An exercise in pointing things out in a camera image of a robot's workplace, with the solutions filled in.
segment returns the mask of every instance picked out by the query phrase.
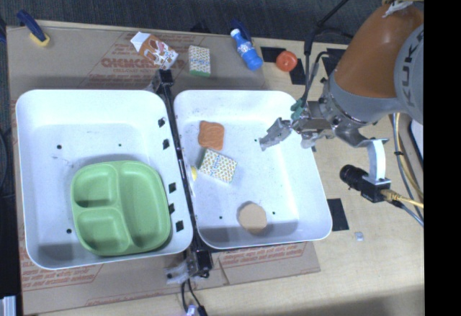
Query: white tray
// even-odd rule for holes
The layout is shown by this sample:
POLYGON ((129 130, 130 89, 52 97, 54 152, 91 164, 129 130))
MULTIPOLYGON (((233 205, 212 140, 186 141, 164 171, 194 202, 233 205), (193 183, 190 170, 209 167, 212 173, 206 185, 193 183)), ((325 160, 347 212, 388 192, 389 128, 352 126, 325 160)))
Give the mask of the white tray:
POLYGON ((211 247, 229 249, 294 243, 325 238, 331 214, 311 149, 300 147, 300 136, 266 149, 259 137, 278 117, 290 118, 295 100, 279 91, 183 91, 174 100, 176 123, 192 190, 200 237, 211 247), (225 127, 220 151, 237 161, 229 184, 199 173, 193 181, 191 166, 200 163, 197 143, 200 121, 225 127), (238 208, 255 202, 267 214, 268 227, 253 235, 238 223, 238 208))
POLYGON ((27 252, 38 266, 69 268, 179 253, 193 229, 166 107, 147 91, 34 90, 16 105, 27 252), (165 124, 159 127, 158 121, 165 124), (164 149, 164 141, 169 147, 164 149), (158 250, 100 257, 77 238, 70 185, 91 163, 135 160, 156 169, 164 183, 172 235, 158 250), (170 184, 175 184, 171 193, 170 184), (176 223, 184 229, 176 231, 176 223))

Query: green divided plate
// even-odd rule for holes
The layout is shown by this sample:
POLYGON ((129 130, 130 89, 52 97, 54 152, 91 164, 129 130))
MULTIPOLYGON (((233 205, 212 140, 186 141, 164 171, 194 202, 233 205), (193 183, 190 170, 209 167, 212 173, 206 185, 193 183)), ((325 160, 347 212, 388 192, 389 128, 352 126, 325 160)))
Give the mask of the green divided plate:
POLYGON ((73 221, 81 244, 99 256, 155 250, 171 231, 161 177, 138 161, 88 165, 71 184, 73 221))

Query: small box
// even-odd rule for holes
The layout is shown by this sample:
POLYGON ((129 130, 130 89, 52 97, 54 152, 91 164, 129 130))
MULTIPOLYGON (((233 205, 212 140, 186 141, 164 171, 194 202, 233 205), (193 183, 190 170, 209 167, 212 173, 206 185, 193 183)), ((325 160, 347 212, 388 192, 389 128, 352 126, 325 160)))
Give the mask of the small box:
POLYGON ((199 171, 225 183, 230 183, 236 171, 236 166, 237 162, 231 158, 227 158, 213 150, 206 150, 199 171))
POLYGON ((165 42, 150 33, 138 32, 131 43, 136 51, 149 59, 159 69, 170 69, 178 57, 178 53, 165 42))
POLYGON ((194 76, 209 77, 210 49, 199 46, 189 46, 189 72, 194 76))

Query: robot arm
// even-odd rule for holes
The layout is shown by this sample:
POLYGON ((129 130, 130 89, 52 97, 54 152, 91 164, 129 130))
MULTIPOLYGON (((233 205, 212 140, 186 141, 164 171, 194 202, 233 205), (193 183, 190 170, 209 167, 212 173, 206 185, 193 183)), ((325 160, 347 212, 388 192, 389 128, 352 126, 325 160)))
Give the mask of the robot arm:
POLYGON ((383 4, 360 27, 320 99, 293 105, 292 120, 278 119, 259 139, 263 150, 292 130, 304 148, 335 136, 366 147, 359 129, 395 112, 423 124, 424 16, 414 5, 393 12, 392 5, 383 4))

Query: blue clamp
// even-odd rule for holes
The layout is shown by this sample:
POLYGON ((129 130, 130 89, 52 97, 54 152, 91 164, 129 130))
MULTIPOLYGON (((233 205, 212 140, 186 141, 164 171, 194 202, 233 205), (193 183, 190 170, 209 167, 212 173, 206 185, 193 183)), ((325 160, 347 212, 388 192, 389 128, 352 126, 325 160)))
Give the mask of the blue clamp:
POLYGON ((35 19, 27 13, 24 9, 21 9, 16 14, 21 23, 25 24, 29 28, 31 35, 30 38, 34 40, 40 46, 46 46, 50 41, 50 38, 42 31, 40 25, 35 21, 35 19))
POLYGON ((230 25, 233 29, 235 30, 240 30, 240 33, 242 35, 242 37, 245 39, 245 40, 248 40, 251 42, 251 36, 250 36, 250 32, 246 29, 245 25, 243 25, 242 22, 240 22, 238 19, 236 18, 233 18, 231 21, 230 21, 230 25))

